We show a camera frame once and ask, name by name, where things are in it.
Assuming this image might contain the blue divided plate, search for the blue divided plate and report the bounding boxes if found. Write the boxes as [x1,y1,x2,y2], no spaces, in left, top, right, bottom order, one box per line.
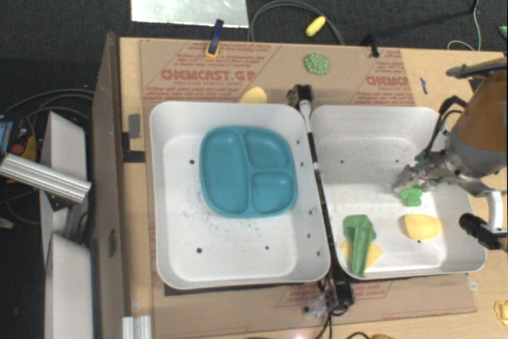
[198,125,298,218]

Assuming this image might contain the yellow lemon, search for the yellow lemon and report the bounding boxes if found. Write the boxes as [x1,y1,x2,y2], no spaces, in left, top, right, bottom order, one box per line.
[403,213,443,241]

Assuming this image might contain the white plastic tray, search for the white plastic tray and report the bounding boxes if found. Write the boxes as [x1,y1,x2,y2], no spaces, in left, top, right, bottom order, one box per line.
[148,101,332,290]
[309,104,488,281]

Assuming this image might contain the brown cardboard board red print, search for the brown cardboard board red print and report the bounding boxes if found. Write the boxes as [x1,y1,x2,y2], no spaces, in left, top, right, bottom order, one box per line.
[139,39,478,325]

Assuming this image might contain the black cylinder on white bracket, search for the black cylinder on white bracket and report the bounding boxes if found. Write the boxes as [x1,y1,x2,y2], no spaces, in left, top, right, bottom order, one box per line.
[458,188,508,251]

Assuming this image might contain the thin black and white rod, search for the thin black and white rod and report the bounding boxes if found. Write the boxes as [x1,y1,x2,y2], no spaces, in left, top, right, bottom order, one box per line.
[298,98,347,283]

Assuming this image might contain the green broccoli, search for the green broccoli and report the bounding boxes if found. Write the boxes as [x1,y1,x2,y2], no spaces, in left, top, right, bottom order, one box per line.
[397,185,424,208]

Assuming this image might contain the green leafy vegetable stalk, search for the green leafy vegetable stalk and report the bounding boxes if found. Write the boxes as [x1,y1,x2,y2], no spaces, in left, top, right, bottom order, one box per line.
[342,214,378,277]

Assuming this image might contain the green grapes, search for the green grapes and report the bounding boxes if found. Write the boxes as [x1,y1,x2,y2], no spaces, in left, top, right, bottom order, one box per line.
[303,52,332,75]

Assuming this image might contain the yellow corn cob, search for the yellow corn cob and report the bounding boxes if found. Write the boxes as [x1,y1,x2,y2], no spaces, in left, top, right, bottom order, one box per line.
[305,14,327,38]

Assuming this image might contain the yellow cheese slice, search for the yellow cheese slice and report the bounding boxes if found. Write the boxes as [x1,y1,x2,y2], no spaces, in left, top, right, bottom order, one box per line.
[339,239,384,272]

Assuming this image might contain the black block with thin wires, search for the black block with thin wires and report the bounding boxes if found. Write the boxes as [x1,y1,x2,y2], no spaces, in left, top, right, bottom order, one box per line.
[302,276,355,319]
[287,83,315,106]

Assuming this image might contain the yellow rounded toy food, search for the yellow rounded toy food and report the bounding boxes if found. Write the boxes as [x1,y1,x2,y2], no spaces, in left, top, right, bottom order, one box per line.
[238,86,268,105]

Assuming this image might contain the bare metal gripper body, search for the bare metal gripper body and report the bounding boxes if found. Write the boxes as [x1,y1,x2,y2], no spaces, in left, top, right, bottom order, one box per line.
[415,152,484,196]

